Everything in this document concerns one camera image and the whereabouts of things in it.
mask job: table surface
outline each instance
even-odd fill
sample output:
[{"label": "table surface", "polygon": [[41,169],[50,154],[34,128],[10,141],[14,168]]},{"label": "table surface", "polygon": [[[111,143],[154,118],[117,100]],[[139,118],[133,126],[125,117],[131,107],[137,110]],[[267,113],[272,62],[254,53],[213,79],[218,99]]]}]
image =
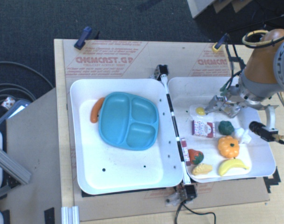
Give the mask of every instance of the table surface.
[{"label": "table surface", "polygon": [[[247,62],[251,55],[251,50],[244,46],[236,46],[240,57]],[[71,174],[71,153],[69,140],[68,113],[66,109],[66,83],[64,70],[64,48],[63,39],[54,40],[55,70],[56,70],[56,91],[57,91],[57,115],[58,115],[58,135],[60,153],[60,177],[61,177],[61,201],[62,207],[74,206],[73,182]],[[279,105],[277,96],[268,101],[268,104]],[[276,111],[276,128],[279,134],[284,135],[284,108],[282,105]],[[260,113],[262,123],[266,123],[265,114]],[[271,142],[277,169],[281,182],[279,185],[271,186],[270,201],[266,203],[247,203],[231,206],[221,206],[196,210],[197,212],[214,212],[217,223],[284,223],[284,145]],[[164,212],[157,214],[147,214],[131,217],[119,217],[104,220],[94,220],[81,222],[83,224],[139,224],[139,223],[174,223],[175,212]],[[184,207],[179,213],[178,223],[213,223],[212,215],[195,215],[187,211]]]}]

